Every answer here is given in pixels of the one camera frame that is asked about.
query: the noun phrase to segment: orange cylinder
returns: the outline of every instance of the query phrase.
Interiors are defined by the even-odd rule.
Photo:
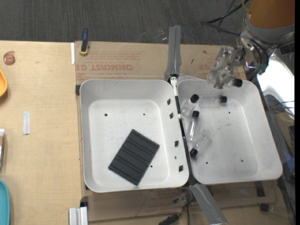
[[[262,29],[276,29],[295,24],[295,0],[252,0],[248,18]]]

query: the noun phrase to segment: white tray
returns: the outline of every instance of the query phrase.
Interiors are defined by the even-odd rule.
[[[81,85],[80,99],[83,171],[90,190],[174,188],[187,182],[187,160],[170,84],[162,80],[88,80]],[[138,186],[108,169],[132,129],[160,146]]]
[[[178,83],[182,104],[192,94],[227,96],[220,106],[200,106],[200,131],[212,133],[211,144],[191,159],[195,178],[202,184],[273,180],[282,174],[282,164],[266,118],[259,91],[243,81],[240,88],[213,88],[207,81]]]

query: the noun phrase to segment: dark gray background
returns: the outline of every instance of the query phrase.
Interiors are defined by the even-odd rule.
[[[182,44],[235,45],[235,36],[200,24],[224,15],[231,2],[0,0],[0,40],[73,42],[88,28],[90,41],[168,43],[169,27],[180,25]],[[245,15],[241,8],[222,26],[240,31]],[[289,56],[284,59],[290,63]]]

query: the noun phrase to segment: blue plate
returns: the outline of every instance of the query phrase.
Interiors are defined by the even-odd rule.
[[[9,225],[10,219],[10,202],[8,187],[3,180],[0,179],[0,224]]]

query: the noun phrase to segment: wooden table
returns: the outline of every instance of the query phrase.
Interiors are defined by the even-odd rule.
[[[70,43],[0,41],[0,56],[13,50],[15,63],[0,67],[8,81],[0,98],[5,129],[0,178],[10,192],[11,225],[67,225],[68,209],[82,198],[75,66]],[[23,112],[30,134],[23,135]],[[277,202],[283,203],[280,191]],[[258,206],[223,209],[230,224],[289,224],[260,213]],[[102,221],[101,225],[152,225],[166,216]],[[187,224],[183,215],[176,224]],[[207,224],[203,213],[191,224]]]

